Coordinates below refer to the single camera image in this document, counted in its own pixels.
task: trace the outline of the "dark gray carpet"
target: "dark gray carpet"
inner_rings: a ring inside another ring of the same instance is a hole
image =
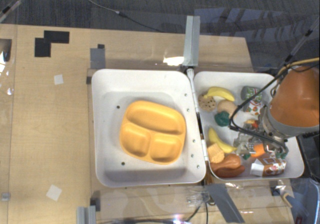
[[[257,67],[279,64],[319,15],[319,0],[93,1],[168,33],[184,33],[186,15],[199,15],[202,34],[245,37]],[[26,25],[152,31],[87,0],[26,0],[19,13],[17,22]],[[318,55],[319,30],[296,58]]]

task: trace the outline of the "white tray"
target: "white tray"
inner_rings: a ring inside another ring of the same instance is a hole
[[[233,95],[235,96],[235,104],[240,105],[243,100],[241,99],[240,93],[241,89],[244,86],[250,86],[255,88],[262,88],[268,82],[273,79],[271,75],[262,74],[262,73],[235,73],[235,72],[210,72],[204,71],[199,72],[194,77],[194,87],[196,90],[197,97],[200,94],[203,94],[208,91],[210,87],[222,87],[229,89]],[[271,101],[270,89],[273,86],[271,85],[267,90],[263,92],[263,99],[265,103]],[[234,139],[238,137],[238,132],[230,130],[227,126],[220,127],[217,125],[214,119],[214,115],[217,113],[217,110],[212,112],[205,112],[200,110],[201,117],[201,125],[203,130],[204,138],[207,142],[209,142],[208,138],[208,129],[209,127],[213,127],[219,137],[225,141],[233,145]],[[249,113],[244,113],[243,111],[239,111],[236,118],[234,119],[235,123],[242,127],[244,121],[248,119],[252,119],[252,115]],[[301,156],[301,152],[299,150],[298,142],[296,137],[292,137],[288,139],[286,146],[289,149],[289,153],[286,156],[285,160],[287,162],[284,173],[277,176],[266,176],[259,177],[250,174],[251,163],[254,162],[254,158],[250,157],[248,160],[242,159],[242,164],[245,167],[245,171],[239,175],[238,177],[232,179],[222,179],[224,181],[239,181],[239,180],[267,180],[267,179],[284,179],[284,178],[297,178],[300,177],[304,172],[304,162]]]
[[[108,187],[186,184],[206,174],[190,81],[177,71],[101,69],[92,77],[95,166]],[[166,105],[185,118],[186,138],[177,161],[154,164],[126,154],[119,132],[127,107],[137,100]]]

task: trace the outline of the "brown toy hot dog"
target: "brown toy hot dog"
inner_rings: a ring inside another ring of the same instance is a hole
[[[242,174],[245,171],[245,169],[246,168],[243,165],[240,165],[236,169],[220,168],[216,170],[214,173],[220,178],[233,178]]]
[[[236,169],[241,165],[241,159],[236,154],[228,154],[223,161],[219,163],[210,163],[211,169],[214,173],[221,168]]]

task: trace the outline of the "toy banana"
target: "toy banana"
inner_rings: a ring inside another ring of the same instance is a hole
[[[203,97],[206,99],[210,96],[220,96],[225,98],[228,101],[234,102],[235,101],[235,97],[233,96],[233,94],[231,93],[231,91],[229,91],[228,89],[225,88],[221,88],[221,87],[210,87],[208,92],[203,95]]]
[[[237,150],[236,147],[231,146],[231,145],[223,142],[223,141],[219,138],[218,134],[216,133],[216,131],[215,131],[212,127],[209,128],[208,136],[209,136],[209,141],[210,141],[212,144],[213,144],[213,143],[217,143],[218,146],[219,146],[219,147],[223,150],[223,152],[226,153],[226,154],[229,154],[229,153],[231,153],[232,151]]]

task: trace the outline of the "white paper square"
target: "white paper square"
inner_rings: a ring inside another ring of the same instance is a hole
[[[58,201],[61,192],[62,192],[61,188],[58,188],[55,185],[51,185],[48,192],[46,193],[46,196],[54,201]]]
[[[64,78],[62,76],[62,74],[57,74],[54,76],[54,84],[57,85],[61,85],[64,83]]]

